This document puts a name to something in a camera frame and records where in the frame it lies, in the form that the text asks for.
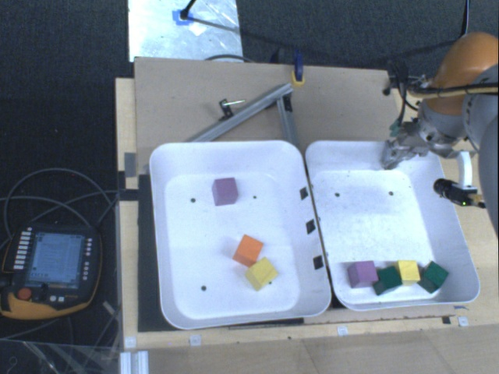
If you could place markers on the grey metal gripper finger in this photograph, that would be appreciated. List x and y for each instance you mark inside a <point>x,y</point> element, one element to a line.
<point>405,155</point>
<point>388,156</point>

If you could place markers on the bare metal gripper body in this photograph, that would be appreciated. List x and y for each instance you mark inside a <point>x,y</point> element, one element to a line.
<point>417,136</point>

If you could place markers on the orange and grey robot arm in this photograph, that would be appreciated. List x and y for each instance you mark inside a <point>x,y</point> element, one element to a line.
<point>464,61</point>

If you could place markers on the white plastic tray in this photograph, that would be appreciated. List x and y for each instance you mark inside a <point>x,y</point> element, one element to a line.
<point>374,224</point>
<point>202,248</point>

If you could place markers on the yellow cube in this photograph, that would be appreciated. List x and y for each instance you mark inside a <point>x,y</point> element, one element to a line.
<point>261,274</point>
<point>408,272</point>

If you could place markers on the purple cube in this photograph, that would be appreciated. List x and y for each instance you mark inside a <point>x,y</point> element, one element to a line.
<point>225,191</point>
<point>362,274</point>

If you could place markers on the green cube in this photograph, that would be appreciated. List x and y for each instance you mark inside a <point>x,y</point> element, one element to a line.
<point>388,279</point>
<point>434,276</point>

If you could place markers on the orange cube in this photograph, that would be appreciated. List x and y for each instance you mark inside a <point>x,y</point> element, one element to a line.
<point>248,249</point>

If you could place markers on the brown cardboard board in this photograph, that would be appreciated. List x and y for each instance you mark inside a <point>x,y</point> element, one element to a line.
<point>218,88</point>

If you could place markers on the black cylinder on white bracket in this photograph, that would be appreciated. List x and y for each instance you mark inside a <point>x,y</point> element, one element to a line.
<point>452,189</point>

